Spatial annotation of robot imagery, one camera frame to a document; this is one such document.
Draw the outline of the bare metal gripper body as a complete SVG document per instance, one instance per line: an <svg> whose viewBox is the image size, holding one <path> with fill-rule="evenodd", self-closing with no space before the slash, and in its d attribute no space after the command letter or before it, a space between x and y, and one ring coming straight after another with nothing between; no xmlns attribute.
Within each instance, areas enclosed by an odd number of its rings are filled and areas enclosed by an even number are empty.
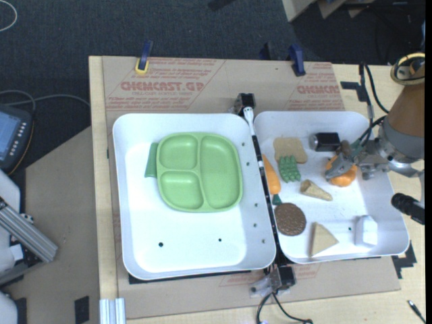
<svg viewBox="0 0 432 324"><path fill-rule="evenodd" d="M369 140L365 148L354 158L363 180L372 179L377 173L394 171L407 178L421 178L423 170L412 164L418 159L405 155L385 139Z"/></svg>

